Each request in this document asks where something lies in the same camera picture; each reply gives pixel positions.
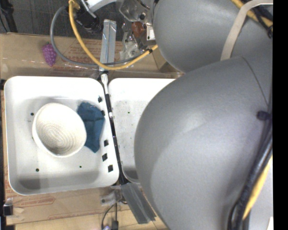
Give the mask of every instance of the purple object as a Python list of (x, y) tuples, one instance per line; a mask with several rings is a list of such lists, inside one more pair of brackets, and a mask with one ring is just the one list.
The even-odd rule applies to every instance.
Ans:
[(56, 63), (57, 57), (57, 53), (52, 47), (52, 44), (46, 44), (42, 47), (42, 50), (46, 63), (52, 67), (54, 63)]

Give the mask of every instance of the white bowl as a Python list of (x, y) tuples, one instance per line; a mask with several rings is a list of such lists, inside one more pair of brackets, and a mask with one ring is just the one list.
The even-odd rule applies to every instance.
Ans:
[(32, 126), (37, 146), (55, 157), (76, 154), (86, 142), (83, 120), (71, 108), (48, 103), (36, 113)]

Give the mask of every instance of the black metal pole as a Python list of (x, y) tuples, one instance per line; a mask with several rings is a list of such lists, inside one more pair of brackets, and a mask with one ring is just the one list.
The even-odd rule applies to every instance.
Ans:
[(9, 3), (9, 0), (0, 0), (0, 6), (2, 13), (6, 18), (10, 31), (16, 33), (17, 28), (13, 18), (13, 12), (14, 12), (13, 5)]

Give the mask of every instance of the blue towel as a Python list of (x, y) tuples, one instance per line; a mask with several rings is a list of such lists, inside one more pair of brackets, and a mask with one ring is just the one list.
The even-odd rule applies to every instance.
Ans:
[(88, 102), (82, 102), (78, 107), (77, 113), (83, 120), (86, 129), (85, 146), (93, 152), (97, 152), (105, 117), (97, 107)]

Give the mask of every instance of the gray cable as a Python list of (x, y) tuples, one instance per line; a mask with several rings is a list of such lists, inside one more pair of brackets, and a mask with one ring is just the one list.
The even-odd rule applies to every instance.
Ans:
[[(83, 67), (97, 67), (98, 65), (97, 64), (89, 64), (89, 63), (82, 63), (82, 62), (78, 62), (78, 61), (73, 61), (71, 59), (68, 59), (67, 57), (65, 57), (57, 48), (55, 42), (54, 42), (54, 25), (57, 21), (57, 18), (58, 16), (62, 13), (63, 10), (66, 9), (66, 6), (62, 6), (60, 7), (56, 13), (54, 14), (53, 16), (53, 19), (52, 19), (52, 22), (51, 22), (51, 27), (50, 27), (50, 39), (51, 39), (51, 44), (54, 48), (54, 50), (57, 52), (57, 54), (64, 60), (70, 62), (70, 63), (73, 63), (73, 64), (76, 64), (76, 65), (79, 65), (79, 66), (83, 66)], [(116, 61), (116, 62), (109, 62), (109, 63), (104, 63), (105, 65), (116, 65), (116, 64), (122, 64), (122, 63), (125, 63), (125, 62), (128, 62), (128, 61), (131, 61), (133, 59), (136, 59), (138, 56), (135, 56), (135, 57), (132, 57), (132, 58), (129, 58), (129, 59), (125, 59), (125, 60), (120, 60), (120, 61)]]

